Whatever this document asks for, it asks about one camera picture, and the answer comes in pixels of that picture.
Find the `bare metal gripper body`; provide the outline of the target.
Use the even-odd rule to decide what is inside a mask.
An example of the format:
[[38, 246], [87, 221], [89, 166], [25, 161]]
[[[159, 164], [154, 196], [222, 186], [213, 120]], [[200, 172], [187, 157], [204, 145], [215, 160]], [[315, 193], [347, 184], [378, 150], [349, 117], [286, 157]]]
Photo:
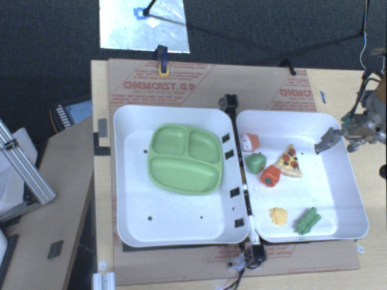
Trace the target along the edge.
[[379, 114], [347, 113], [341, 122], [343, 136], [351, 142], [386, 144], [386, 121]]

